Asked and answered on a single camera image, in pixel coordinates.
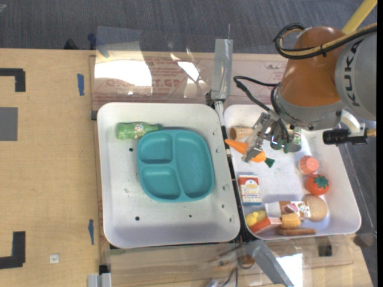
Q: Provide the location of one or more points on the yellow pear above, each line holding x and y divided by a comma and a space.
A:
253, 218

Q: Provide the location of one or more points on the thin black and white rod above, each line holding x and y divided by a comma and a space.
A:
232, 172

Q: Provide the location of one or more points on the white plastic tray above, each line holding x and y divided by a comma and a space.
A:
119, 190
284, 178

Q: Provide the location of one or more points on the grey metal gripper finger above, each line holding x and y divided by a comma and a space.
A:
249, 151
258, 152

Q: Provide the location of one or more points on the white carton with pictures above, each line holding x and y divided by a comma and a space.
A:
287, 208

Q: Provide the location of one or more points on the black cylinder on white bracket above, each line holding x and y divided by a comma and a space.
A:
338, 136

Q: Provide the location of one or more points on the green and white can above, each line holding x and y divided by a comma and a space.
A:
296, 140

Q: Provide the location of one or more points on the tan ice cream cone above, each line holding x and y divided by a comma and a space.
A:
239, 132

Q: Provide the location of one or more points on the red and white carton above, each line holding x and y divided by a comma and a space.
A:
249, 190

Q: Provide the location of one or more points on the orange and white packet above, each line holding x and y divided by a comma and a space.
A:
264, 224

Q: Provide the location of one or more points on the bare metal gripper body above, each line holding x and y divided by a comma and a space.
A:
264, 128

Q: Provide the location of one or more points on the yellow corn piece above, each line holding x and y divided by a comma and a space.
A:
291, 221

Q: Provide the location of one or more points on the orange tomato with green top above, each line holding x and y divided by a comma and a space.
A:
316, 185

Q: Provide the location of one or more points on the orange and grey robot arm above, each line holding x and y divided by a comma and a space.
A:
311, 79

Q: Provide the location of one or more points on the green plastic bottle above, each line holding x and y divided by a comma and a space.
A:
134, 131

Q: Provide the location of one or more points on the teal divided plate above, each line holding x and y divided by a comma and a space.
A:
191, 166

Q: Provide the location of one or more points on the orange carrot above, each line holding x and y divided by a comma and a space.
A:
237, 146

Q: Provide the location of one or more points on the tan round bread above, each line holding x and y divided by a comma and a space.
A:
317, 208

